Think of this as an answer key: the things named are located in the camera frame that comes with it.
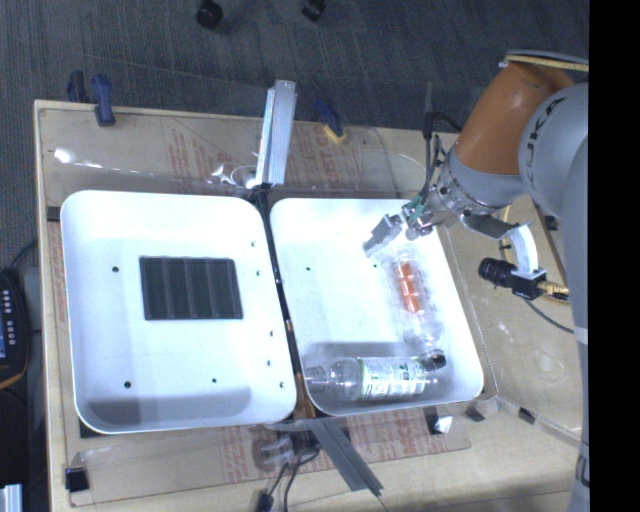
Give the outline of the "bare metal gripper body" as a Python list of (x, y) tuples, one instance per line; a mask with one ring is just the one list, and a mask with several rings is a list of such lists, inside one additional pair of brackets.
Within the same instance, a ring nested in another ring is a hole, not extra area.
[(430, 234), (435, 226), (455, 223), (464, 211), (473, 211), (473, 199), (453, 186), (425, 186), (402, 207), (408, 240)]

